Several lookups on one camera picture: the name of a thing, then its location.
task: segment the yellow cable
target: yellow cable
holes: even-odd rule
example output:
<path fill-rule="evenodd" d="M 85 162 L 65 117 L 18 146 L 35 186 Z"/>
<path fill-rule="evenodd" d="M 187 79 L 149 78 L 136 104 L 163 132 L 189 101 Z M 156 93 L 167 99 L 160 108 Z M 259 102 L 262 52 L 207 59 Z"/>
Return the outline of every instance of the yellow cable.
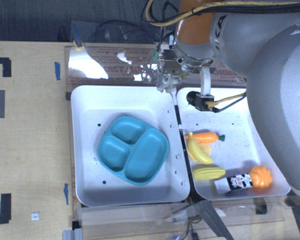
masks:
<path fill-rule="evenodd" d="M 205 104 L 208 106 L 209 109 L 212 109 L 214 106 L 216 106 L 216 105 L 218 105 L 222 102 L 227 102 L 227 101 L 230 101 L 230 100 L 233 100 L 233 99 L 237 99 L 237 98 L 240 98 L 244 95 L 246 95 L 246 92 L 238 94 L 238 95 L 234 95 L 234 96 L 231 96 L 231 97 L 223 98 L 223 99 L 220 99 L 220 100 L 217 100 L 217 101 L 206 101 Z"/>
<path fill-rule="evenodd" d="M 150 24 L 157 26 L 157 27 L 166 27 L 173 25 L 187 17 L 190 17 L 191 15 L 196 14 L 199 11 L 202 11 L 204 9 L 212 8 L 212 7 L 222 7 L 222 6 L 283 6 L 283 5 L 294 5 L 294 4 L 300 4 L 300 1 L 284 1 L 284 2 L 278 2 L 278 1 L 222 1 L 222 2 L 211 2 L 203 4 L 197 8 L 194 8 L 192 10 L 189 10 L 179 16 L 177 16 L 175 19 L 172 19 L 167 22 L 156 22 L 150 15 L 150 7 L 154 0 L 149 0 L 145 7 L 145 17 L 149 21 Z"/>

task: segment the blue tape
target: blue tape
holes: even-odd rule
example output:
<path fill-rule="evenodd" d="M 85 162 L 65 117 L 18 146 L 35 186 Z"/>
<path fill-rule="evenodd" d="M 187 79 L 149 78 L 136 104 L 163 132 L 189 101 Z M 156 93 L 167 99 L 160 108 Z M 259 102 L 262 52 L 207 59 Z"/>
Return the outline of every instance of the blue tape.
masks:
<path fill-rule="evenodd" d="M 55 72 L 55 77 L 56 80 L 61 80 L 60 78 L 60 63 L 59 62 L 55 62 L 54 63 L 54 72 Z"/>
<path fill-rule="evenodd" d="M 69 204 L 69 190 L 68 190 L 68 184 L 64 183 L 63 193 L 65 196 L 65 202 L 68 205 Z"/>

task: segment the wooden table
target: wooden table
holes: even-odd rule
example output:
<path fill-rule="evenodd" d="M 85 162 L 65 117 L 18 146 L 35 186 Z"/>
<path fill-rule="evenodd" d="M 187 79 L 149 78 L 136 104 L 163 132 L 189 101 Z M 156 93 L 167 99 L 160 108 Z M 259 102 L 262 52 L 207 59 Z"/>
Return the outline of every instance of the wooden table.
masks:
<path fill-rule="evenodd" d="M 0 57 L 10 58 L 12 72 L 11 77 L 3 77 L 0 65 L 0 90 L 5 90 L 5 113 L 0 118 L 0 198 L 11 193 L 12 200 L 11 220 L 0 224 L 0 240 L 57 240 L 63 230 L 72 227 L 65 46 L 69 43 L 0 41 Z M 60 63 L 60 80 L 56 79 L 55 62 Z M 284 220 L 229 226 L 230 233 L 241 240 L 300 239 L 292 210 L 281 203 L 279 212 Z M 39 212 L 39 220 L 32 220 L 35 212 Z M 209 228 L 197 232 L 200 239 L 215 239 Z"/>

